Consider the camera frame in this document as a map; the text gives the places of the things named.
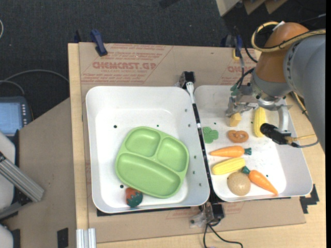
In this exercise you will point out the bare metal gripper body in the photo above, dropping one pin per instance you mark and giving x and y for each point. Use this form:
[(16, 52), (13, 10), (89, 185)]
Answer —
[(269, 104)]

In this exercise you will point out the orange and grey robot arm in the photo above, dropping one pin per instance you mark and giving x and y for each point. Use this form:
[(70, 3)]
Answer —
[(305, 66)]

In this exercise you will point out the brown cardboard board red print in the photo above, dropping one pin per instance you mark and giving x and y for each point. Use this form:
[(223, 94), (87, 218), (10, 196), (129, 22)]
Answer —
[(160, 66)]

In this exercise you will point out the thin black and white rod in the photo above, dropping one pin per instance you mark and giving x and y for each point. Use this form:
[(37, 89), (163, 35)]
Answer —
[(197, 115)]

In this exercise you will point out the green broccoli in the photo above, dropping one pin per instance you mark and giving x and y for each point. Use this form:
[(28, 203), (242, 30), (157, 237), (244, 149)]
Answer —
[(210, 135)]

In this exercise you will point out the black cylinder on white bracket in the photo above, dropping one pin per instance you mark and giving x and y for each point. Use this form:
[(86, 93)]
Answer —
[(274, 133)]

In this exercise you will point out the yellow corn cob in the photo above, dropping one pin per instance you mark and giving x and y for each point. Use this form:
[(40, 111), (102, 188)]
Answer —
[(259, 120), (228, 166)]

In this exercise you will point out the green divided plate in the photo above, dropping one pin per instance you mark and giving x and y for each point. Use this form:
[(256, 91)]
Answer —
[(150, 169)]

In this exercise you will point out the orange pretzel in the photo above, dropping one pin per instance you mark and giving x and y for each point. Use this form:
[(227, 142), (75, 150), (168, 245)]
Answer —
[(236, 138)]

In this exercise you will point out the beige potato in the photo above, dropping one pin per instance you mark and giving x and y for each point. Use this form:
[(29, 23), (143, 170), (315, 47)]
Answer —
[(238, 183)]

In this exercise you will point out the orange carrot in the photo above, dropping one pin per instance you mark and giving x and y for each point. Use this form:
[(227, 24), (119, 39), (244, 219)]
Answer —
[(259, 181), (227, 151)]

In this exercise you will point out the yellow cheese wedge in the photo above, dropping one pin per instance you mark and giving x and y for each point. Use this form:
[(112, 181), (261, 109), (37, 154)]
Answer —
[(234, 120)]

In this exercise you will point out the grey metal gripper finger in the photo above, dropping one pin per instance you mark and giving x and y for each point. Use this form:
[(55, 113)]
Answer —
[(245, 107), (230, 108)]

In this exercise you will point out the white plastic tray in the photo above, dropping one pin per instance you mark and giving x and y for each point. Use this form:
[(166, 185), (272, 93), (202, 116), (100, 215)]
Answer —
[(108, 107), (269, 159)]

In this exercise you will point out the red strawberry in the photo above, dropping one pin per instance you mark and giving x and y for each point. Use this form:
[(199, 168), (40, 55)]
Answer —
[(133, 198)]

